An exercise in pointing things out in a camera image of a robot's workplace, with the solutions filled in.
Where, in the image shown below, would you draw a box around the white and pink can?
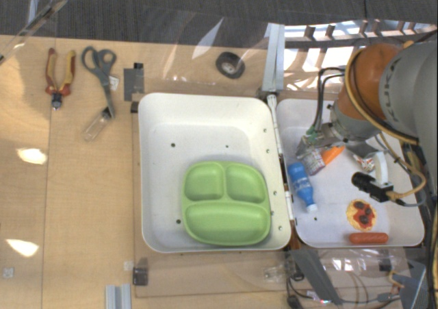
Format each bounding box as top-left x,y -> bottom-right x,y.
302,148 -> 326,176

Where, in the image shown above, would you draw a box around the black tape roll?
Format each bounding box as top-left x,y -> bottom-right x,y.
215,51 -> 246,79

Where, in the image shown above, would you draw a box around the blue plastic bottle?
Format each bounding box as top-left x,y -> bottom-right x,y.
287,162 -> 319,213

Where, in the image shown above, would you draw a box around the orange carrot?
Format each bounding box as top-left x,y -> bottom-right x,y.
321,145 -> 346,166

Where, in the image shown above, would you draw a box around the green divided plate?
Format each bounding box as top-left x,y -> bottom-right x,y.
180,160 -> 273,247

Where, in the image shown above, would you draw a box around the white plastic tray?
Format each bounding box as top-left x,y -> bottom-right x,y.
138,92 -> 293,254
275,97 -> 426,249

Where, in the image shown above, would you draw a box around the black cylinder on white bracket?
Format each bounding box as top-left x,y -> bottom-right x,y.
351,151 -> 395,203

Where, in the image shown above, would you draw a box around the red sausage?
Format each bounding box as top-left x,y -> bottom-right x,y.
348,232 -> 390,245

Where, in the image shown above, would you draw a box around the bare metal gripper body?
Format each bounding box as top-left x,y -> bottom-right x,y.
302,121 -> 350,150

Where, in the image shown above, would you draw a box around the grey scissors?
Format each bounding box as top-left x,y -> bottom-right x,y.
80,45 -> 118,120

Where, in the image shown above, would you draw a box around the large clear plastic bottle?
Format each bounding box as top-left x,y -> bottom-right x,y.
263,254 -> 405,283

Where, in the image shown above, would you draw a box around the red and yellow pliers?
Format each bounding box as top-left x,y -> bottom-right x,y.
44,47 -> 77,110

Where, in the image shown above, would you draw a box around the pizza slice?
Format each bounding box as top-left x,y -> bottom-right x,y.
346,199 -> 378,232

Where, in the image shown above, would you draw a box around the small clear plastic vial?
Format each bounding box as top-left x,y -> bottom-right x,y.
81,107 -> 113,143

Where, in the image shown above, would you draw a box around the white and red packet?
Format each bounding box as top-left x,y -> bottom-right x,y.
352,153 -> 376,174

